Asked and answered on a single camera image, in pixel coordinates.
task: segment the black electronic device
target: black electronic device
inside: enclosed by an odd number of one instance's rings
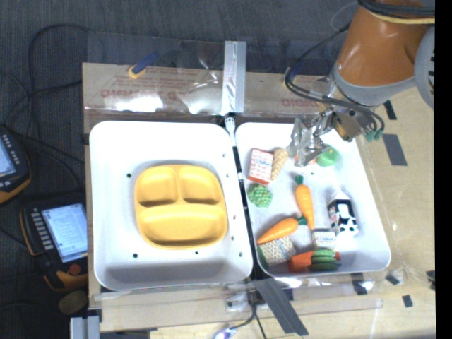
[[[20,211],[20,226],[37,269],[56,292],[88,283],[85,195],[36,200]]]
[[[13,198],[30,181],[30,164],[22,145],[0,126],[0,203]]]

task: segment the screen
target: screen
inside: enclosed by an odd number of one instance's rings
[[[81,258],[88,251],[85,208],[81,203],[42,211],[61,260]]]
[[[0,142],[0,177],[12,173],[16,173],[13,161],[11,161],[8,151],[6,150],[3,143]]]

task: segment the yellow plate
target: yellow plate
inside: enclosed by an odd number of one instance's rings
[[[227,231],[220,182],[204,167],[166,165],[141,172],[135,183],[135,212],[144,239],[164,249],[211,245]]]

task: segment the yellow bowl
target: yellow bowl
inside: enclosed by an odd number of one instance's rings
[[[153,246],[192,249],[219,242],[227,232],[218,178],[193,165],[151,167],[135,183],[138,229]]]

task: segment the robotic arm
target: robotic arm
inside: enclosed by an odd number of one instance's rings
[[[434,8],[418,0],[358,3],[329,77],[306,90],[294,83],[299,64],[285,73],[286,87],[318,102],[320,111],[295,119],[287,150],[297,157],[296,166],[307,165],[328,149],[321,135],[331,129],[346,141],[361,134],[369,141],[379,139],[384,122],[375,108],[412,86],[434,108]]]

